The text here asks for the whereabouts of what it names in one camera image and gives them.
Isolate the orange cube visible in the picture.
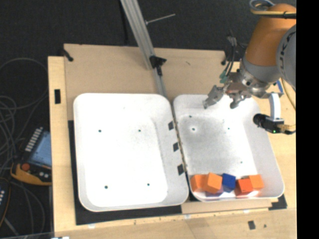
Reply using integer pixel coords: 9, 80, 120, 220
203, 172, 223, 194
248, 174, 265, 190

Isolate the black cylinder on white bracket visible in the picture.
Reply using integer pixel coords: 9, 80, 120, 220
252, 92, 286, 134

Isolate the red cube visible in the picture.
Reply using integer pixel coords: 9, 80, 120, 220
235, 178, 255, 197

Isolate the pale wood board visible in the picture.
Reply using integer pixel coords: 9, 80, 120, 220
63, 43, 290, 215

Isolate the white plastic tray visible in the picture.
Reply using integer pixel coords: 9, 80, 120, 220
73, 93, 189, 213
172, 94, 285, 203

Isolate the blue cube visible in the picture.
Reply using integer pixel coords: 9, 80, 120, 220
221, 173, 237, 190

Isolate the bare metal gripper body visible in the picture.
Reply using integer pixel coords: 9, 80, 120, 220
225, 70, 272, 99

